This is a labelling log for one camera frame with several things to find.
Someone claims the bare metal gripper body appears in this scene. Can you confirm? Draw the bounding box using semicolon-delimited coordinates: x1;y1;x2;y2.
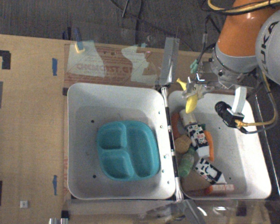
193;59;240;91

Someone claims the yellow banana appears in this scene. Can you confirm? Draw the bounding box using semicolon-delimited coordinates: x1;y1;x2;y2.
174;77;200;115

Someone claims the orange sausage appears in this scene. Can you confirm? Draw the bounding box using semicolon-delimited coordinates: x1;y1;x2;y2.
170;112;183;140

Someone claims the cow print white bottle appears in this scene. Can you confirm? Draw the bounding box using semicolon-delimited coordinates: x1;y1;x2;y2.
176;108;214;160

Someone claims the orange carrot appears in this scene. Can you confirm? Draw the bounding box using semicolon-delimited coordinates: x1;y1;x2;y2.
202;130;217;162

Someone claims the brown round biscuit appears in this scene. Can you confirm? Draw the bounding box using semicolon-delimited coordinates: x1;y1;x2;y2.
174;134;193;155

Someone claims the green broccoli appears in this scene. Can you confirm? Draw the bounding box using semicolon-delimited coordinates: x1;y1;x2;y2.
177;147;196;180

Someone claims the white plastic tray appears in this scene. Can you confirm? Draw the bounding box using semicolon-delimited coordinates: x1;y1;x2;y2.
60;81;183;207
160;89;279;205

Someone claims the brown cardboard board red print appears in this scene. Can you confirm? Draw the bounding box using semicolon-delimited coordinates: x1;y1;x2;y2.
54;40;254;209

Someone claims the cow print carton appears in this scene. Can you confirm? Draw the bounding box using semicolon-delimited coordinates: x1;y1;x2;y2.
192;157;229;187

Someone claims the blue divided plate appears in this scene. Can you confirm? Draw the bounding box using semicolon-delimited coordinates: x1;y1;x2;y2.
93;118;164;185

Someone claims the brown bread slice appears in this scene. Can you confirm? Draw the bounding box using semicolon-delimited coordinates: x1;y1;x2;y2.
180;169;213;193

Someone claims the orange and white tube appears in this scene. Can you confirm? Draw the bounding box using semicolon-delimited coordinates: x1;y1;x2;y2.
205;182;236;197

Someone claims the black cylinder on white bracket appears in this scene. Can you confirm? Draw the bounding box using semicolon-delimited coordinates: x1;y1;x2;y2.
213;84;248;129

